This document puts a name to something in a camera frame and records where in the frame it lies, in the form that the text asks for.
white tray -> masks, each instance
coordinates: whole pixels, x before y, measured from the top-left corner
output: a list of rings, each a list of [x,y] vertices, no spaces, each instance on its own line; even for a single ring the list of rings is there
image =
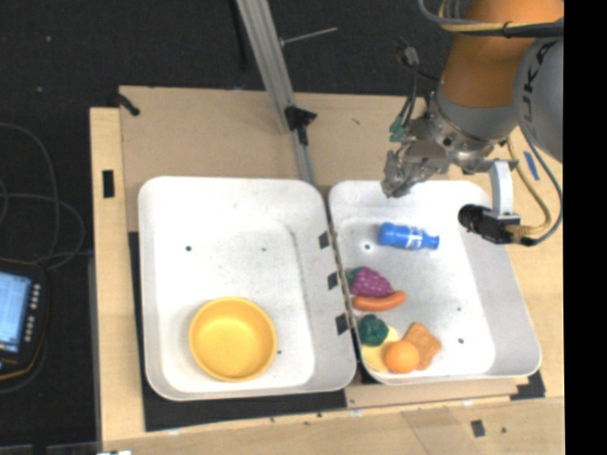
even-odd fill
[[[465,181],[426,182],[399,199],[386,198],[371,181],[342,182],[329,194],[341,267],[369,266],[408,294],[405,303],[377,316],[401,337],[412,322],[421,322],[443,345],[425,371],[369,370],[381,383],[525,376],[540,365],[540,346],[506,248],[459,225],[457,213],[466,204],[491,206],[482,189]],[[440,236],[439,248],[379,246],[383,222],[424,228]]]
[[[177,400],[335,391],[356,370],[320,194],[298,180],[157,177],[138,197],[145,370]],[[255,301],[273,320],[270,368],[240,383],[196,365],[188,329],[206,301]]]

toy sausage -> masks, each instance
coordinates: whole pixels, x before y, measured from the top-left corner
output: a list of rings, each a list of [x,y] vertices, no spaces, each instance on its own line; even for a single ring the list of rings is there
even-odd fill
[[[391,308],[398,307],[398,305],[406,299],[407,294],[404,291],[396,290],[392,295],[383,298],[354,297],[352,305],[354,308],[366,312],[381,312],[383,310],[390,310]]]

toy food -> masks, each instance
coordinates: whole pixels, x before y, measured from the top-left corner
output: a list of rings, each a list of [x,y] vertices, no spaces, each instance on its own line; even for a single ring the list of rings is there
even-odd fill
[[[386,354],[386,349],[388,346],[397,340],[398,332],[394,327],[388,325],[388,336],[386,336],[381,345],[377,347],[362,345],[360,348],[360,354],[362,355],[362,360],[364,360],[365,366],[380,373],[387,373],[388,366],[386,366],[383,358]]]
[[[383,360],[391,373],[406,374],[417,369],[419,351],[409,340],[398,340],[386,348]]]
[[[442,344],[421,323],[414,322],[409,327],[403,340],[411,342],[419,352],[419,365],[417,369],[424,371],[432,363],[434,356],[441,350]]]
[[[376,315],[366,315],[359,321],[360,342],[377,347],[388,336],[388,325]]]
[[[367,266],[351,270],[346,273],[346,278],[352,295],[380,298],[395,291],[390,282]]]
[[[356,296],[352,300],[352,306],[366,312],[382,312],[398,307],[406,299],[407,294],[404,291],[396,290],[392,294],[381,298]]]

yellow bowl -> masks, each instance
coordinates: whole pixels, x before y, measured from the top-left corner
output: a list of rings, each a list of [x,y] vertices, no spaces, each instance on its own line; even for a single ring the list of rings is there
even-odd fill
[[[267,313],[250,300],[211,300],[190,324],[190,350],[200,368],[222,381],[247,381],[272,363],[276,329]]]

screen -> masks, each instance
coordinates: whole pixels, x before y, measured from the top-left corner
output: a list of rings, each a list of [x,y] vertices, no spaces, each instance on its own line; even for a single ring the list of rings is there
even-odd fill
[[[18,353],[31,280],[0,272],[0,344],[4,350]]]

